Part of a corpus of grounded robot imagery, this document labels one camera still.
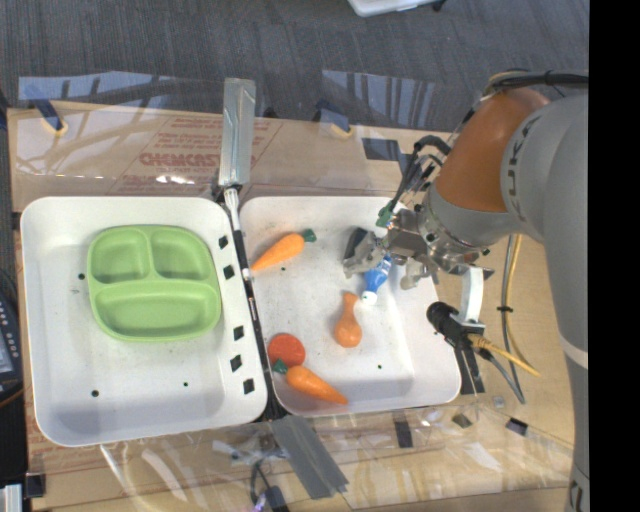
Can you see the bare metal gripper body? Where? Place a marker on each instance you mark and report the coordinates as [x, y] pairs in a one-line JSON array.
[[410, 239]]

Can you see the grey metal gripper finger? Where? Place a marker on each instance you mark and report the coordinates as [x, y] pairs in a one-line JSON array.
[[361, 240], [361, 262]]

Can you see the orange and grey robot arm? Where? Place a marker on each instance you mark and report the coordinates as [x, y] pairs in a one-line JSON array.
[[545, 170]]

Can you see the blue and white bottle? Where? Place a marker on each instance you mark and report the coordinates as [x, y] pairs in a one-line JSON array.
[[374, 282]]

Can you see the orange chicken drumstick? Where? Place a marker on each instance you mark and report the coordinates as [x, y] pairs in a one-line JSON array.
[[348, 327]]

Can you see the white plastic tray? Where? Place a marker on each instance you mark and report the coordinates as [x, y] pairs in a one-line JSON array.
[[145, 390], [310, 310]]

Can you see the orange carrot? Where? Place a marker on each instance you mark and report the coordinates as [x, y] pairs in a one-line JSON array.
[[312, 384], [280, 251]]

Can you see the brown cardboard board red print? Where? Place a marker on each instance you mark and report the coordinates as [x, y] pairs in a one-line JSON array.
[[310, 150]]

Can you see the red-orange tomato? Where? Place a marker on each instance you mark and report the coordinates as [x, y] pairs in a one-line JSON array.
[[287, 349]]

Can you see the green divided plate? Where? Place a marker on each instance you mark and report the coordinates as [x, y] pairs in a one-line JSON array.
[[150, 310]]

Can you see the black cylinder on white bracket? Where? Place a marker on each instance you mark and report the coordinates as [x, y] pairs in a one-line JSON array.
[[452, 324]]

